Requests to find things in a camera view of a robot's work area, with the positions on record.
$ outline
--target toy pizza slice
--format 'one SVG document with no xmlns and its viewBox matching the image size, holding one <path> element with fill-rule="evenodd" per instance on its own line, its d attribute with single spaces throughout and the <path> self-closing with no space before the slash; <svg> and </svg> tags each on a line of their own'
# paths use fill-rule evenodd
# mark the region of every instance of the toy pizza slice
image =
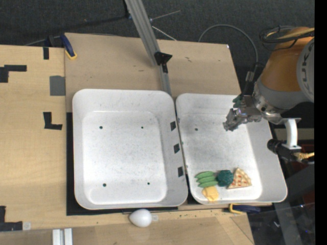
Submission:
<svg viewBox="0 0 327 245">
<path fill-rule="evenodd" d="M 251 186 L 251 179 L 240 168 L 237 168 L 234 172 L 233 182 L 227 187 L 227 189 L 243 188 Z"/>
</svg>

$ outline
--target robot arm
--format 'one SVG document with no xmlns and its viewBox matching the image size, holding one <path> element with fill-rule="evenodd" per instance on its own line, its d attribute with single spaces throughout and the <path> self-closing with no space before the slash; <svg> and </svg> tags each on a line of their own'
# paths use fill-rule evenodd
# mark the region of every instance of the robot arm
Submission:
<svg viewBox="0 0 327 245">
<path fill-rule="evenodd" d="M 261 35 L 262 40 L 269 42 Z M 241 124 L 258 122 L 262 118 L 276 125 L 286 126 L 288 141 L 270 140 L 267 147 L 287 160 L 303 162 L 299 154 L 296 123 L 299 118 L 283 118 L 282 113 L 302 102 L 314 102 L 314 29 L 295 28 L 274 39 L 279 42 L 272 52 L 262 74 L 254 85 L 252 95 L 240 94 L 230 109 L 225 130 L 233 131 Z"/>
</svg>

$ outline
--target white oval object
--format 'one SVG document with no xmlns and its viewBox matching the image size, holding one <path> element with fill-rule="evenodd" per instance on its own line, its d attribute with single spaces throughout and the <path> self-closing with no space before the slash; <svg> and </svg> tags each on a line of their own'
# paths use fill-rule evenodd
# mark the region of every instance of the white oval object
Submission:
<svg viewBox="0 0 327 245">
<path fill-rule="evenodd" d="M 144 228 L 151 224 L 152 215 L 147 209 L 135 210 L 129 215 L 129 220 L 136 226 Z"/>
</svg>

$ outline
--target wooden table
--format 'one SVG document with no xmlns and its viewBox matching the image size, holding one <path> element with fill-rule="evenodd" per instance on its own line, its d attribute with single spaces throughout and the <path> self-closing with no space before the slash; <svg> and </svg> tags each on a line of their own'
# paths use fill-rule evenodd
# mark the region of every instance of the wooden table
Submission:
<svg viewBox="0 0 327 245">
<path fill-rule="evenodd" d="M 160 90 L 159 74 L 157 67 L 151 66 L 139 38 L 66 35 L 78 54 L 74 61 L 65 56 L 62 48 L 49 48 L 49 59 L 45 59 L 42 47 L 0 46 L 0 67 L 27 66 L 26 72 L 10 71 L 8 83 L 0 83 L 0 205 L 7 206 L 7 222 L 30 222 L 32 230 L 74 227 L 74 233 L 78 233 L 81 229 L 77 227 L 88 226 L 106 236 L 109 234 L 105 234 L 105 227 L 99 230 L 94 226 L 130 229 L 128 215 L 66 216 L 66 112 L 71 112 L 72 96 L 79 89 Z M 168 63 L 173 98 L 185 92 L 240 93 L 226 45 L 158 42 L 162 52 L 173 55 Z M 66 96 L 51 95 L 50 77 L 54 76 L 66 78 Z M 62 124 L 62 129 L 45 129 L 44 112 L 51 112 L 52 123 Z M 234 215 L 221 207 L 225 206 L 208 210 L 205 206 L 185 204 L 180 211 L 160 212 L 159 221 L 148 230 L 149 235 L 159 233 L 162 227 L 167 237 L 186 239 L 191 244 L 199 236 L 197 229 L 203 233 L 203 224 L 214 224 L 214 230 L 223 230 L 231 242 L 252 244 L 248 237 L 251 234 L 244 235 L 244 230 L 231 219 Z M 244 222 L 250 233 L 247 218 Z M 195 231 L 187 232 L 188 236 L 183 238 L 180 232 L 185 226 Z M 131 237 L 138 235 L 133 228 L 136 227 L 132 226 Z M 111 235 L 121 242 L 129 240 L 127 234 Z M 83 237 L 83 231 L 76 237 Z M 156 241 L 155 244 L 167 243 L 163 237 Z"/>
</svg>

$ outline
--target white tray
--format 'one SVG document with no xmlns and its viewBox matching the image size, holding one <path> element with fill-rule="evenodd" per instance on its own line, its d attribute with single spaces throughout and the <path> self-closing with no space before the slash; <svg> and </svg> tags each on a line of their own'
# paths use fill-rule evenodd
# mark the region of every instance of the white tray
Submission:
<svg viewBox="0 0 327 245">
<path fill-rule="evenodd" d="M 173 99 L 83 89 L 73 98 L 75 197 L 86 209 L 171 207 L 188 195 Z"/>
<path fill-rule="evenodd" d="M 252 179 L 252 186 L 226 189 L 217 186 L 217 204 L 280 202 L 287 187 L 278 156 L 267 149 L 272 138 L 268 122 L 240 125 L 226 132 L 223 122 L 236 95 L 182 94 L 176 110 L 191 194 L 201 204 L 209 203 L 195 175 L 207 170 L 218 173 L 237 167 Z"/>
</svg>

